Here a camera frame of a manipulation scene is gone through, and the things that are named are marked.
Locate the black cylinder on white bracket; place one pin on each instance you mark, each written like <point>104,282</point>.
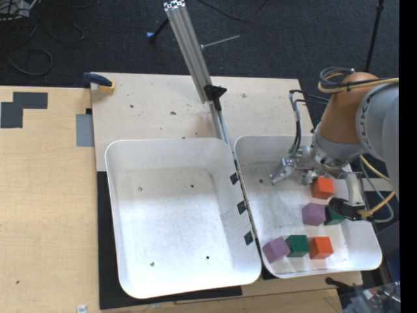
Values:
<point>342,207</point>

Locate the orange cube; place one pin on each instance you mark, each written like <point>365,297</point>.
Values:
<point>322,187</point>
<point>321,248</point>

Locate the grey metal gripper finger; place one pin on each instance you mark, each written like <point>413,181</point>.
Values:
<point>281,172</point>
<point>309,178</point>

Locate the green cube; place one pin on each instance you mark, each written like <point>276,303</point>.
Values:
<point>331,218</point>
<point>298,244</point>

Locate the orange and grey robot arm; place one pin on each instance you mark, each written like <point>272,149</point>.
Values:
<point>374,122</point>

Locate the purple cube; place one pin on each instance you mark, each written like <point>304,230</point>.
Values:
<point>313,214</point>
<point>275,249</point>

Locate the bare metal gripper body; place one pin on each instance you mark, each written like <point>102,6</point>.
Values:
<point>304,161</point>

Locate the pale wood board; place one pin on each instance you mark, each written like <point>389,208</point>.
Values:
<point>156,109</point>

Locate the white plastic tray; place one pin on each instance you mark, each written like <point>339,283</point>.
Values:
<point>280,204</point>
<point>176,214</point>

